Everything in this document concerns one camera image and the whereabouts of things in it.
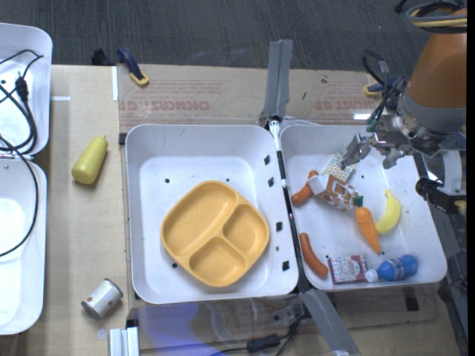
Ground yellow squeeze bottle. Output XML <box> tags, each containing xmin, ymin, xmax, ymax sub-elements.
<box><xmin>71</xmin><ymin>134</ymin><xmax>110</xmax><ymax>185</ymax></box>

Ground blue plastic bottle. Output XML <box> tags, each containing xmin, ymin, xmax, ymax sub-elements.
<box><xmin>364</xmin><ymin>254</ymin><xmax>420</xmax><ymax>284</ymax></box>

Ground small white can orange dots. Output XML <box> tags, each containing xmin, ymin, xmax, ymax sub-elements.
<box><xmin>80</xmin><ymin>277</ymin><xmax>125</xmax><ymax>321</ymax></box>

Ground yellow divided plate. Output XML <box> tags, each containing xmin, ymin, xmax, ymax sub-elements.
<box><xmin>160</xmin><ymin>179</ymin><xmax>271</xmax><ymax>289</ymax></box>

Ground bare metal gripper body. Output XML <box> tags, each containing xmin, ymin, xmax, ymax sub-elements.
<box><xmin>370</xmin><ymin>115</ymin><xmax>452</xmax><ymax>159</ymax></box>

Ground gingerbread house carton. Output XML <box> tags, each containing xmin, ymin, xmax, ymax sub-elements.
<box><xmin>309</xmin><ymin>151</ymin><xmax>361</xmax><ymax>212</ymax></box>

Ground black cable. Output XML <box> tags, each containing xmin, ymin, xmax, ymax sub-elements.
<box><xmin>0</xmin><ymin>48</ymin><xmax>45</xmax><ymax>258</ymax></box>

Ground pink carton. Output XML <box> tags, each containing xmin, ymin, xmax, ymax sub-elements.
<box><xmin>327</xmin><ymin>254</ymin><xmax>370</xmax><ymax>286</ymax></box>

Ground white plastic tray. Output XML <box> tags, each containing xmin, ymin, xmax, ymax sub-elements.
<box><xmin>0</xmin><ymin>157</ymin><xmax>49</xmax><ymax>336</ymax></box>
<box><xmin>0</xmin><ymin>22</ymin><xmax>53</xmax><ymax>158</ymax></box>
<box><xmin>125</xmin><ymin>123</ymin><xmax>301</xmax><ymax>306</ymax></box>
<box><xmin>278</xmin><ymin>124</ymin><xmax>448</xmax><ymax>293</ymax></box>

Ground black cylinder on white bracket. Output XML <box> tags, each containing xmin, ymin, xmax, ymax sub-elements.
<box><xmin>415</xmin><ymin>149</ymin><xmax>468</xmax><ymax>215</ymax></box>

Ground brown cardboard board red print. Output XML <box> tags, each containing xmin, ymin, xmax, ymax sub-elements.
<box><xmin>117</xmin><ymin>63</ymin><xmax>447</xmax><ymax>350</ymax></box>

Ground orange carrot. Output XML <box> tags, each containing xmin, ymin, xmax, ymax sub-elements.
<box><xmin>352</xmin><ymin>194</ymin><xmax>383</xmax><ymax>256</ymax></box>

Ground yellow banana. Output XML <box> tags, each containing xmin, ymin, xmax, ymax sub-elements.
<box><xmin>374</xmin><ymin>188</ymin><xmax>403</xmax><ymax>235</ymax></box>

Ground orange sausage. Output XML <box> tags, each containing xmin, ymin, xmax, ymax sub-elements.
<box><xmin>298</xmin><ymin>231</ymin><xmax>330</xmax><ymax>278</ymax></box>
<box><xmin>290</xmin><ymin>169</ymin><xmax>321</xmax><ymax>207</ymax></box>

